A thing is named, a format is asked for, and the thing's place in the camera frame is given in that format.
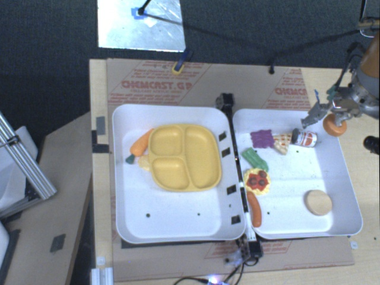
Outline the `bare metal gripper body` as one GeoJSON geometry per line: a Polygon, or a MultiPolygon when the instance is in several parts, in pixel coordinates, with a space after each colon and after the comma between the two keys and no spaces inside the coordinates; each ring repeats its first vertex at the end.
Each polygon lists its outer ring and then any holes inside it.
{"type": "Polygon", "coordinates": [[[342,87],[334,95],[332,113],[359,117],[362,114],[371,118],[379,118],[379,99],[370,94],[363,87],[342,87]]]}

